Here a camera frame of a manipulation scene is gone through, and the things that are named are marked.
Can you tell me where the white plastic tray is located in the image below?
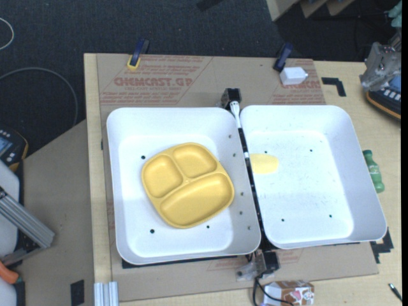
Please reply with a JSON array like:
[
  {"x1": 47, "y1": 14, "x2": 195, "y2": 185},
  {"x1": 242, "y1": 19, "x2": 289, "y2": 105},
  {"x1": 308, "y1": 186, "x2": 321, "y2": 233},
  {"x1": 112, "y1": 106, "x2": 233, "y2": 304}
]
[
  {"x1": 106, "y1": 106, "x2": 262, "y2": 265},
  {"x1": 238, "y1": 105, "x2": 388, "y2": 250}
]

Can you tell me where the yellow divided plate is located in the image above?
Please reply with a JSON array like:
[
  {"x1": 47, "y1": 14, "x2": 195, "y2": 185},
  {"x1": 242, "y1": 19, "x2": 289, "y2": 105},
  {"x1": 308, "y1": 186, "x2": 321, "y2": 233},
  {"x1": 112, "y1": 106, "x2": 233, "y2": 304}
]
[{"x1": 140, "y1": 142, "x2": 236, "y2": 230}]

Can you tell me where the brown and white carton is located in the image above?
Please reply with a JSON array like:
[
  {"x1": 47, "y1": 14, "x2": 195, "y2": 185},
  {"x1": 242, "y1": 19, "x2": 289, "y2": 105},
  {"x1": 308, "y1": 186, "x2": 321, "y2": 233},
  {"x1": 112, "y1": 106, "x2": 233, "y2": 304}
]
[{"x1": 264, "y1": 280, "x2": 316, "y2": 306}]

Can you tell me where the black block with thin wires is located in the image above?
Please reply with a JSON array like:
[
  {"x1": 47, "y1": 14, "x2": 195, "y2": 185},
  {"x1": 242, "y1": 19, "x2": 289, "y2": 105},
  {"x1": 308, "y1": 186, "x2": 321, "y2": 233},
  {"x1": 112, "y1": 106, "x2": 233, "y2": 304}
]
[
  {"x1": 235, "y1": 250, "x2": 282, "y2": 282},
  {"x1": 219, "y1": 87, "x2": 242, "y2": 108}
]

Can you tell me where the thin black and white rod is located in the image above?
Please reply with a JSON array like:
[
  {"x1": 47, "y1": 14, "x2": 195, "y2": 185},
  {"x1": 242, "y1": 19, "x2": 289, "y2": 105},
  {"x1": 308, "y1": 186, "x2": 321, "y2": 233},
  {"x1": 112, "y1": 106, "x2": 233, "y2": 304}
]
[{"x1": 229, "y1": 101, "x2": 266, "y2": 253}]

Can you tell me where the yellow flat oval piece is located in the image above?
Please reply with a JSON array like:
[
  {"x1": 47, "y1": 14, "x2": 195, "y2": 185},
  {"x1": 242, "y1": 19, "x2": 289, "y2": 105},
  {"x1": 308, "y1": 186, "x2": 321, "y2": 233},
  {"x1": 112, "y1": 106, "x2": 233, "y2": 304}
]
[{"x1": 249, "y1": 153, "x2": 280, "y2": 175}]

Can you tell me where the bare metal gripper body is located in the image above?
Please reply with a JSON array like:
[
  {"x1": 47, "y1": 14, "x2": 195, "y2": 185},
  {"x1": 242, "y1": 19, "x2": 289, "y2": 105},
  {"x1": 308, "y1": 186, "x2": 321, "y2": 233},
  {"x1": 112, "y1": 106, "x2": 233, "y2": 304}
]
[{"x1": 365, "y1": 41, "x2": 402, "y2": 75}]

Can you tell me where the brown cardboard board red print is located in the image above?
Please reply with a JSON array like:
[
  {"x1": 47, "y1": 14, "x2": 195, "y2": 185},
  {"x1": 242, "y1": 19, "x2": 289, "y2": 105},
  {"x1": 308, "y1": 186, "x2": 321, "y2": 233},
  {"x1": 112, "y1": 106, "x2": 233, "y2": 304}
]
[{"x1": 95, "y1": 53, "x2": 380, "y2": 302}]

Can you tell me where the green plastic bottle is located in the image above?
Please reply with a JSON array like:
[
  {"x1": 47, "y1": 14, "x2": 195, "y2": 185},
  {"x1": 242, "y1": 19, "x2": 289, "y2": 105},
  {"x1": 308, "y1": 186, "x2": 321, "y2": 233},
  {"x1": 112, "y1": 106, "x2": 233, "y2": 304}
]
[{"x1": 362, "y1": 149, "x2": 386, "y2": 194}]

